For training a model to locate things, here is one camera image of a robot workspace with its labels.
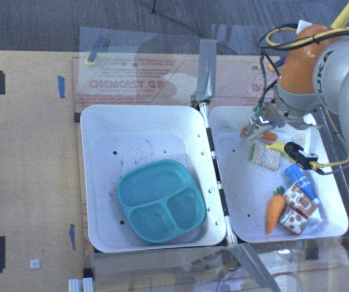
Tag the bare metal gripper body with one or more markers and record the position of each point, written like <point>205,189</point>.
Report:
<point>271,117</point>

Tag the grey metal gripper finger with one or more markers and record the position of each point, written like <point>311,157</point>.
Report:
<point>261,133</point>
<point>251,133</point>

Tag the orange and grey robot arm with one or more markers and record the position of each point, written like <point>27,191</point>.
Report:
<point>335,71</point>

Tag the orange toy sausage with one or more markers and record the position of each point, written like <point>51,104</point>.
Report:
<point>270,136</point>

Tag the yellow banana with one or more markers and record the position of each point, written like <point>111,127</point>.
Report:
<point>277,146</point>

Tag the green and orange patterned packet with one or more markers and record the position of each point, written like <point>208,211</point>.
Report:
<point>265,157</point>

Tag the white plastic tray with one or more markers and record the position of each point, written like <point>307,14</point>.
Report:
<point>241,178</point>
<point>150,132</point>

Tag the blue bottle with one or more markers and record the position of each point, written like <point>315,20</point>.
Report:
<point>299,178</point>

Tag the white and brown carton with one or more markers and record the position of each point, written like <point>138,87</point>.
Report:
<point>302,201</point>

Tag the orange carrot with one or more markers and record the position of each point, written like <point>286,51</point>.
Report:
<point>275,211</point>

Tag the white carton with red fruit print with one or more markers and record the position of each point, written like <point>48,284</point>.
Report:
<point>293,222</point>

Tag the teal divided plate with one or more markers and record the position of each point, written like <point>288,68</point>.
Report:
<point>159,199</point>

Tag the brown cardboard board red print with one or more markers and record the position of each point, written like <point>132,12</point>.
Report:
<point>150,81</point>

